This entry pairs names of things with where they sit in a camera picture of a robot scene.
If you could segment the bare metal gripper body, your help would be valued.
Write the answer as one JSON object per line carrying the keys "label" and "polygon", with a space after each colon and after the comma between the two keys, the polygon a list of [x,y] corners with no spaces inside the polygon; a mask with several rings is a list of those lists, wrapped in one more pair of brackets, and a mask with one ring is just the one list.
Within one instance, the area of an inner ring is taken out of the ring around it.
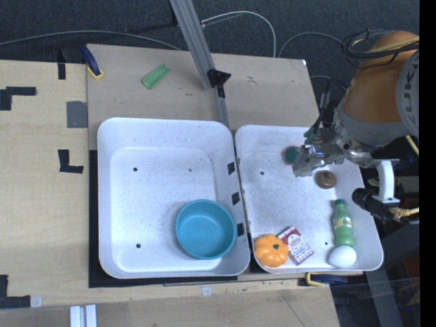
{"label": "bare metal gripper body", "polygon": [[325,157],[329,164],[341,164],[348,160],[362,168],[375,164],[371,153],[374,147],[365,145],[353,138],[344,128],[311,127],[306,132],[306,152],[309,163],[311,157]]}

